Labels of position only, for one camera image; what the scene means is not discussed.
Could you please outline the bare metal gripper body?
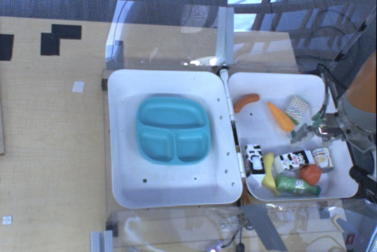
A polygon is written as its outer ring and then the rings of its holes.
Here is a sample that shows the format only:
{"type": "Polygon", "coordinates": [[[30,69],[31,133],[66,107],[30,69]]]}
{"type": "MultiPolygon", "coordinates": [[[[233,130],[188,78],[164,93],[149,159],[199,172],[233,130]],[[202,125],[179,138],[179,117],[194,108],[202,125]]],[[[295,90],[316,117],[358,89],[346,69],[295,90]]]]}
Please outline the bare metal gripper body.
{"type": "Polygon", "coordinates": [[[314,120],[312,128],[322,142],[344,141],[346,138],[344,130],[339,125],[339,114],[337,112],[320,114],[314,120]]]}

